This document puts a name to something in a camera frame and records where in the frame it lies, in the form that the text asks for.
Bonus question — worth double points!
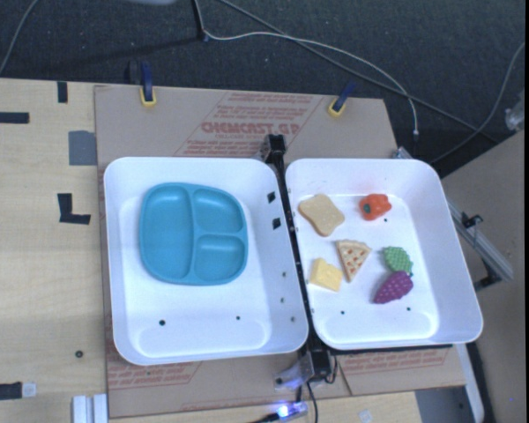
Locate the thin black rod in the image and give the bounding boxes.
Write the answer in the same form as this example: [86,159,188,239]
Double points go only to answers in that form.
[276,159,317,353]

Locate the tan bread slice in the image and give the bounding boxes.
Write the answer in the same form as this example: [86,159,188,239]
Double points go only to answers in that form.
[297,193,346,238]

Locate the blue divided plate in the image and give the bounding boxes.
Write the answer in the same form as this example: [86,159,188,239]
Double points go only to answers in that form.
[138,182,250,286]

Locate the yellow cheese wedge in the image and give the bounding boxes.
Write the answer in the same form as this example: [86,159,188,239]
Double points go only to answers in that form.
[308,257,344,293]

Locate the pizza slice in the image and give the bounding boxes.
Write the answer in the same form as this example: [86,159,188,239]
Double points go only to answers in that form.
[335,239,373,284]

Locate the orange bell pepper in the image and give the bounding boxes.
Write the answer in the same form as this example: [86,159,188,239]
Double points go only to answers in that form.
[359,193,393,222]

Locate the brown cardboard board red print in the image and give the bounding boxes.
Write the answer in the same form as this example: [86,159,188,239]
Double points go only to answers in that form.
[93,85,470,419]

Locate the white plastic tray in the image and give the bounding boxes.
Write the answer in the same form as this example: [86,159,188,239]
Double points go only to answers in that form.
[102,156,310,367]
[284,158,485,352]

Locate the green grapes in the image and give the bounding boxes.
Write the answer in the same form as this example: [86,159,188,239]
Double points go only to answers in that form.
[382,246,414,276]

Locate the purple grapes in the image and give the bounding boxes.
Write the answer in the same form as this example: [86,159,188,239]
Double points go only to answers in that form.
[373,271,414,305]

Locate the black block with wires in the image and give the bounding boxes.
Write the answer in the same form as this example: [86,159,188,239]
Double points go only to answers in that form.
[263,133,288,164]
[295,348,338,382]

